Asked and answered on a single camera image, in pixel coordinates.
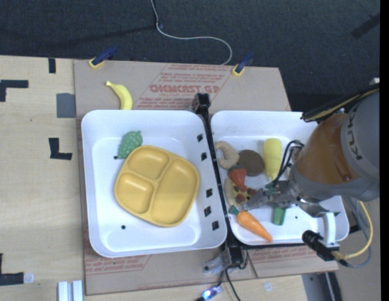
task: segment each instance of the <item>white cable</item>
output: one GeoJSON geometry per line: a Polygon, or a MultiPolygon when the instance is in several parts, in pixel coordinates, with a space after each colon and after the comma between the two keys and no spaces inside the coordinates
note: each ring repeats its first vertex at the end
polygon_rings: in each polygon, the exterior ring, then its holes
{"type": "Polygon", "coordinates": [[[227,63],[230,62],[230,60],[232,58],[232,49],[231,49],[231,46],[225,40],[222,40],[222,39],[219,39],[216,37],[211,37],[211,36],[197,36],[197,37],[186,37],[186,38],[185,37],[176,37],[176,36],[172,36],[170,34],[163,32],[158,25],[158,13],[156,10],[156,6],[154,5],[154,1],[150,0],[150,2],[151,2],[152,10],[154,11],[154,14],[156,15],[156,28],[157,28],[159,33],[161,33],[165,37],[172,38],[172,39],[178,39],[178,40],[213,39],[213,40],[217,40],[219,42],[222,42],[223,44],[225,44],[228,47],[228,49],[230,51],[230,56],[229,56],[228,60],[226,62],[222,63],[221,65],[226,65],[227,63]]]}

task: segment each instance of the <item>black hole in tray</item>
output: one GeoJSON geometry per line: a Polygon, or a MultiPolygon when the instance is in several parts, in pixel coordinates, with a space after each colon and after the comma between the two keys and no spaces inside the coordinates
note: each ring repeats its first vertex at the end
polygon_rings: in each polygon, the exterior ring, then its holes
{"type": "Polygon", "coordinates": [[[205,208],[205,216],[207,217],[210,214],[211,214],[211,206],[208,206],[205,208]]]}
{"type": "Polygon", "coordinates": [[[215,231],[216,229],[218,229],[220,227],[220,225],[218,224],[218,221],[214,221],[213,222],[213,231],[215,231]]]}

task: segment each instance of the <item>blue and yellow clamp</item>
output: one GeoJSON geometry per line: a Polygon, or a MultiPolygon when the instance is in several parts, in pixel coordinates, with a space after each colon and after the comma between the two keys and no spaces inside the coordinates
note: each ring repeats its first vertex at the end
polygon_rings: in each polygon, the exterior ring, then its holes
{"type": "Polygon", "coordinates": [[[253,63],[253,53],[248,53],[243,60],[232,69],[232,75],[239,77],[245,70],[245,66],[250,66],[253,63]]]}
{"type": "Polygon", "coordinates": [[[100,54],[98,54],[96,57],[88,61],[88,64],[91,68],[97,69],[101,67],[104,64],[104,60],[112,59],[112,57],[116,54],[118,51],[117,47],[110,47],[100,54]]]}

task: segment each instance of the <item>cardboard sheet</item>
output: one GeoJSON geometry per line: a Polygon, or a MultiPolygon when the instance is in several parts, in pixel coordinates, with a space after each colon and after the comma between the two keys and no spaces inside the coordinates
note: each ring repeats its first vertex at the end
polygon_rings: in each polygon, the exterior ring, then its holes
{"type": "MultiPolygon", "coordinates": [[[[96,109],[119,109],[119,99],[106,81],[125,85],[133,98],[133,109],[187,109],[196,93],[209,93],[210,114],[220,110],[290,110],[278,68],[248,67],[240,77],[231,66],[106,61],[92,69],[88,61],[75,61],[75,99],[78,158],[82,196],[86,294],[178,287],[215,283],[204,275],[202,263],[214,259],[219,249],[104,258],[90,246],[80,123],[96,109]]],[[[233,280],[276,277],[336,270],[335,262],[324,262],[305,246],[250,250],[250,264],[232,273],[233,280]]]]}

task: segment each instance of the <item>wooden table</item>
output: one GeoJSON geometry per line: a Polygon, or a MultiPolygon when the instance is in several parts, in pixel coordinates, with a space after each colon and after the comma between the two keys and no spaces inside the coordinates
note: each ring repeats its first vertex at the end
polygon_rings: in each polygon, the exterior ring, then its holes
{"type": "MultiPolygon", "coordinates": [[[[56,300],[60,281],[83,280],[82,214],[75,118],[58,118],[56,95],[74,94],[73,60],[0,56],[1,80],[28,80],[7,88],[0,102],[0,253],[2,273],[34,275],[32,283],[0,287],[0,300],[56,300]],[[50,159],[49,138],[71,160],[50,159]]],[[[234,282],[242,300],[305,301],[300,275],[234,282]],[[263,284],[269,282],[272,290],[263,284]]],[[[209,285],[191,285],[85,300],[196,300],[209,285]]],[[[214,300],[234,300],[227,283],[214,300]]]]}

